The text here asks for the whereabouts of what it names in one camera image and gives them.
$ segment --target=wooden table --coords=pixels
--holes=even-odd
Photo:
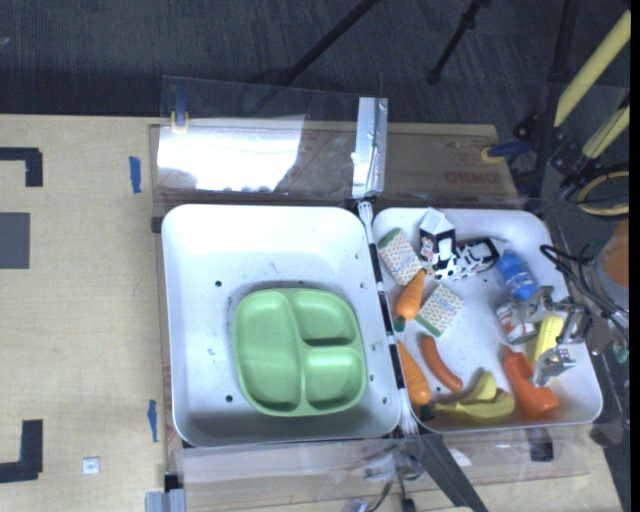
[[[0,145],[39,148],[44,158],[42,187],[25,187],[23,162],[0,162],[0,212],[29,213],[31,229],[29,269],[0,269],[0,461],[18,459],[23,420],[44,424],[43,471],[37,480],[0,484],[3,511],[143,510],[145,494],[162,489],[168,444],[150,229],[149,129],[157,123],[0,116]],[[132,190],[129,157],[141,163],[140,193]],[[492,511],[620,510],[602,450],[578,439],[584,457],[563,478],[523,469],[518,481],[473,471],[470,479]],[[86,457],[99,457],[98,473],[83,474]],[[420,510],[451,506],[429,484],[411,489]],[[212,509],[196,501],[190,510]],[[397,499],[379,510],[399,510]]]

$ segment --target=blue bottle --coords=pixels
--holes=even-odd
[[[496,262],[496,267],[502,274],[514,299],[527,300],[536,292],[533,278],[517,254],[505,252]]]

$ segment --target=green bowl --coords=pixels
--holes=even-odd
[[[265,414],[335,413],[365,390],[358,322],[333,293],[278,288],[247,295],[235,312],[233,348],[242,392]]]

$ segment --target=yellow pole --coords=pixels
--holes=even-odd
[[[591,159],[598,158],[609,147],[609,144],[629,126],[630,118],[631,104],[616,110],[607,122],[587,141],[582,148],[582,152]]]
[[[560,96],[554,128],[564,123],[567,116],[630,38],[631,11],[627,9]]]

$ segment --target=banana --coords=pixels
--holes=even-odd
[[[496,379],[491,372],[484,372],[480,375],[478,382],[473,386],[471,392],[465,396],[461,403],[467,404],[470,402],[488,402],[496,397],[497,387]]]
[[[478,423],[496,423],[508,418],[514,411],[516,401],[506,391],[498,390],[495,399],[491,402],[462,403],[434,405],[434,412],[444,412],[456,415],[465,415]]]

